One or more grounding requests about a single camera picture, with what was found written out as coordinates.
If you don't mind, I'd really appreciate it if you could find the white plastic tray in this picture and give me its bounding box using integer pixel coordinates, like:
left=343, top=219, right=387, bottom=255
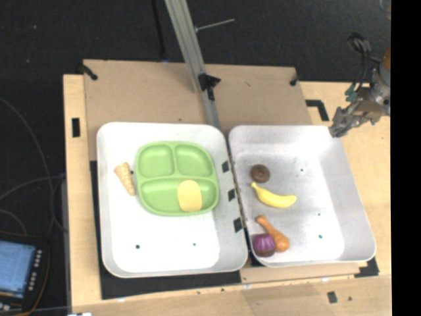
left=227, top=124, right=377, bottom=269
left=96, top=121, right=249, bottom=279

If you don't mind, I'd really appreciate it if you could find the yellow bread slice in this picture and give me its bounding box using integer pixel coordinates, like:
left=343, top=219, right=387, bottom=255
left=176, top=179, right=203, bottom=213

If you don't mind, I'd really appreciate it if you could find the beige ice cream cone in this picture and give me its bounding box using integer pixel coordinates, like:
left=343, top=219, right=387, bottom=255
left=113, top=161, right=137, bottom=197

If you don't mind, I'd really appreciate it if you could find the brown doughnut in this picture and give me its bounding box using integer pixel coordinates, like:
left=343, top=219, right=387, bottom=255
left=249, top=163, right=271, bottom=184

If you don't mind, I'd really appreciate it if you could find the green divided plate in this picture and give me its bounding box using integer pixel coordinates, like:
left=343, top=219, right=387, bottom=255
left=134, top=140, right=220, bottom=217

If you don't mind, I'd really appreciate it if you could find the brown cardboard board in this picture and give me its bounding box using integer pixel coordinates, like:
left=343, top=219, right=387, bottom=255
left=82, top=59, right=369, bottom=284

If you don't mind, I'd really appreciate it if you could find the yellow banana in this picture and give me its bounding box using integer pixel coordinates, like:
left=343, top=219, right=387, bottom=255
left=250, top=181, right=298, bottom=209

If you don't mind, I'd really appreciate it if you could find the orange chicken drumstick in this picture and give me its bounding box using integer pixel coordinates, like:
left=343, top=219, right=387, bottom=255
left=255, top=214, right=291, bottom=253

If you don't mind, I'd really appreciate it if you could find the thin black rod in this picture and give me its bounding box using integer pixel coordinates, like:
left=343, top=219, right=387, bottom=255
left=226, top=136, right=248, bottom=232

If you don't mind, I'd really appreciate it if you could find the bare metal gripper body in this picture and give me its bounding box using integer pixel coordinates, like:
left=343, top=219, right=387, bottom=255
left=352, top=84, right=391, bottom=119

